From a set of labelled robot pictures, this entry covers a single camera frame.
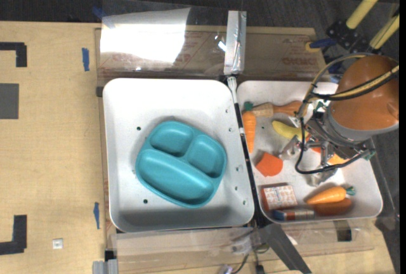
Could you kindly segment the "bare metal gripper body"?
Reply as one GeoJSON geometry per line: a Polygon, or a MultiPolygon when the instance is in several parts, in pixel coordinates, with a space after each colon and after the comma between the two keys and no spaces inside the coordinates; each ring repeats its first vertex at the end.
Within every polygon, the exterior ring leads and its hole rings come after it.
{"type": "Polygon", "coordinates": [[[371,142],[371,130],[351,129],[332,119],[301,121],[301,129],[304,134],[301,139],[303,152],[320,148],[323,142],[329,142],[334,147],[334,155],[344,160],[369,160],[376,154],[376,148],[371,142]]]}

